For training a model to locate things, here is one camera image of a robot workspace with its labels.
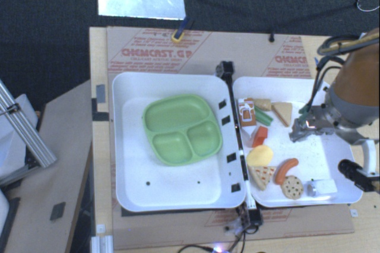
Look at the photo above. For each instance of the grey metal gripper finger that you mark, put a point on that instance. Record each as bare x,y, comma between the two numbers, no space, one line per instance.
305,132
294,133

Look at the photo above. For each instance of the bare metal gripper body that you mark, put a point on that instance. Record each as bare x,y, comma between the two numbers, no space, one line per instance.
322,121

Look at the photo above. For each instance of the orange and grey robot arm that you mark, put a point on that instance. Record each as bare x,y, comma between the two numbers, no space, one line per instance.
359,76

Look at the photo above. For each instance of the tan triangular sandwich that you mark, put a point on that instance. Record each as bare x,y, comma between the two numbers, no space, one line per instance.
283,112

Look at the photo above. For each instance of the white plastic tray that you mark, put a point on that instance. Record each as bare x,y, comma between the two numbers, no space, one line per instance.
314,156
178,186

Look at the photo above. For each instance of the orange carrot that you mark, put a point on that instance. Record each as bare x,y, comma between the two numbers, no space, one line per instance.
260,136

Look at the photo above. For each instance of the green celery stick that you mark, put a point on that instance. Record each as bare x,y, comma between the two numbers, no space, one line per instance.
263,117

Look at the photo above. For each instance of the orange sausage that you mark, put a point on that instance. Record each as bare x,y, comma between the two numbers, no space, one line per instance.
285,170

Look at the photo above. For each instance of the yellow potato chip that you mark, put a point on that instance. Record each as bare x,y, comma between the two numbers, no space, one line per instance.
259,155

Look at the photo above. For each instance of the tan bread piece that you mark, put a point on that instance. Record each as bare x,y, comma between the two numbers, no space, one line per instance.
262,104

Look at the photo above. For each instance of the orange and white carton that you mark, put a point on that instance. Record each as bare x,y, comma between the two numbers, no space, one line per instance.
247,118

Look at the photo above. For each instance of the chocolate chip biscuit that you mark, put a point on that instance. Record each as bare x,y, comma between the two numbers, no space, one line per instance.
292,187

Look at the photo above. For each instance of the pizza slice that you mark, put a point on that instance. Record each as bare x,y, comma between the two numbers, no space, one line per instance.
261,176

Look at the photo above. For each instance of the thin black and white rod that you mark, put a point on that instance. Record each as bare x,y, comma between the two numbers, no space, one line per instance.
237,133

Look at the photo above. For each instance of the small white can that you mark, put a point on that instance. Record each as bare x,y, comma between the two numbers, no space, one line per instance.
322,187

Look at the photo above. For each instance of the green divided plate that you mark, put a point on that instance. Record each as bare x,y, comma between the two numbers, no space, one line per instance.
181,127

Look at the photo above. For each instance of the brown cardboard board, red print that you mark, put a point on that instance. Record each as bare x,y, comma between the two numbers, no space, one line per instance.
193,50

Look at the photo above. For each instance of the black cylinder on white bracket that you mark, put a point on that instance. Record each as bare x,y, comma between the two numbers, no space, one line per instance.
354,172

